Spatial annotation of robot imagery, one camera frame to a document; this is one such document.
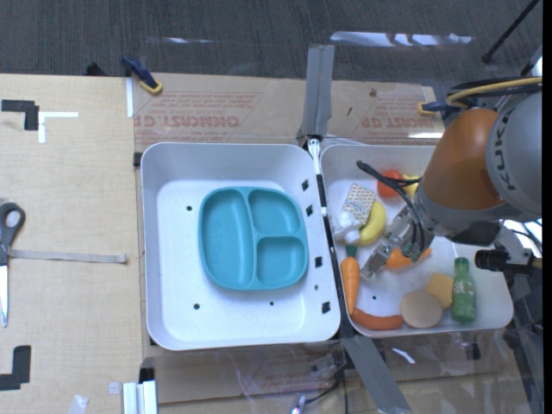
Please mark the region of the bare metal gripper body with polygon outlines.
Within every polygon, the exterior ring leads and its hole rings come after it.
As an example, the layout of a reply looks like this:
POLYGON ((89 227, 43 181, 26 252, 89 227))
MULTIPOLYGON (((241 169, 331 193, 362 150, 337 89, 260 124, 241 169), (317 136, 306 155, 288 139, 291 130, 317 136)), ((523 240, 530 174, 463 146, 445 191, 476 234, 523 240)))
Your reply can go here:
POLYGON ((389 224, 385 242, 406 258, 420 258, 426 249, 426 234, 422 224, 408 205, 389 224))

